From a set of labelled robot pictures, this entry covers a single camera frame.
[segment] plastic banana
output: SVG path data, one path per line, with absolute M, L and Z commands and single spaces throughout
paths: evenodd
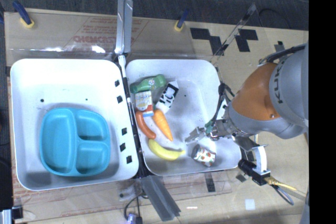
M 148 146 L 150 150 L 158 157 L 165 159 L 167 161 L 174 161 L 176 160 L 180 155 L 185 153 L 185 150 L 182 151 L 172 151 L 167 150 L 163 146 L 161 146 L 157 141 L 153 139 L 148 139 Z

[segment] small carton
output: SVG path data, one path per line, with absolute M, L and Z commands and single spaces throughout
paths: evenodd
M 137 92 L 135 94 L 135 107 L 137 110 L 142 111 L 143 116 L 153 116 L 153 101 L 152 101 L 152 92 L 151 91 L 144 91 L 144 92 Z

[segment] blue clamp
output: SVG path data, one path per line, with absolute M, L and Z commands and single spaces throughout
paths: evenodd
M 183 12 L 181 18 L 179 18 L 179 20 L 176 21 L 175 26 L 174 26 L 174 29 L 176 31 L 181 32 L 181 30 L 184 26 L 184 21 L 186 20 L 188 13 L 189 13 L 189 9 L 186 8 L 185 11 Z
M 15 0 L 13 1 L 13 7 L 15 8 L 15 10 L 17 12 L 19 12 L 21 18 L 20 21 L 23 23 L 23 25 L 26 28 L 32 28 L 34 26 L 34 21 L 29 17 L 26 9 L 24 8 L 24 6 L 18 1 Z

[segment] blue plate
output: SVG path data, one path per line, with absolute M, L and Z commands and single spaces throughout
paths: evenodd
M 40 155 L 44 167 L 56 175 L 102 173 L 108 167 L 111 155 L 106 120 L 90 110 L 50 110 L 41 125 Z

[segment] plastic carrot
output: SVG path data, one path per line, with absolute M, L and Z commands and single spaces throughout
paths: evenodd
M 170 130 L 168 121 L 160 109 L 154 110 L 153 120 L 156 125 L 159 127 L 161 132 L 170 140 L 173 141 L 173 134 Z

